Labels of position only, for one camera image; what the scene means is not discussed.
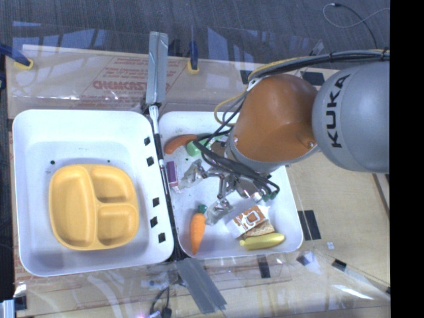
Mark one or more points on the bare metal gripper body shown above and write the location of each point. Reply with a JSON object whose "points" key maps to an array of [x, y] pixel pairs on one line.
{"points": [[236, 183]]}

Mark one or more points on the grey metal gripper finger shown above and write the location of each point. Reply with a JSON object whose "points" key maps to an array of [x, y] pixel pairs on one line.
{"points": [[192, 175], [218, 212]]}

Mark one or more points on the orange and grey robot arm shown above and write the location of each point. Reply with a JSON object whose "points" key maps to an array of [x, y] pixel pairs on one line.
{"points": [[351, 111]]}

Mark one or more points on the purple and white carton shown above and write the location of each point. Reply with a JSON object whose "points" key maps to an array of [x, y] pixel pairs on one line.
{"points": [[172, 174]]}

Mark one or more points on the orange toy carrot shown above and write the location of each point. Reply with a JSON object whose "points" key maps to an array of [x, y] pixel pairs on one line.
{"points": [[197, 229]]}

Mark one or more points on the green toy vegetable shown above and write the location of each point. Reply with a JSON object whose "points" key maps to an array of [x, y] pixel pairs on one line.
{"points": [[192, 148]]}

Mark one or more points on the white plastic tray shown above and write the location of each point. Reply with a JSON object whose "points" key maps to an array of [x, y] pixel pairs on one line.
{"points": [[83, 134], [218, 240]]}

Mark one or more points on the white and orange carton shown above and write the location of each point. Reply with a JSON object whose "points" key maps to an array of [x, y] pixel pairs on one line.
{"points": [[246, 220]]}

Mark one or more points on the orange toy sausage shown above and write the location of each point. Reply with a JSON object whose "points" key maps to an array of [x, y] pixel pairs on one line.
{"points": [[177, 142]]}

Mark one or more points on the tan toy biscuit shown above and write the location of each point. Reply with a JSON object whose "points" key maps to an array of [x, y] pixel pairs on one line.
{"points": [[263, 229]]}

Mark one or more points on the yellow banana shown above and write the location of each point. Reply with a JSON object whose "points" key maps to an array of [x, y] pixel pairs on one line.
{"points": [[263, 241]]}

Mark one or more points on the yellow divided plate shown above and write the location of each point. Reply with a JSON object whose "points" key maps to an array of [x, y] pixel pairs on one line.
{"points": [[76, 204]]}

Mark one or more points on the brown cardboard board, red print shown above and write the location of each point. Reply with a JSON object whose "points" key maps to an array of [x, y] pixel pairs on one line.
{"points": [[99, 78]]}

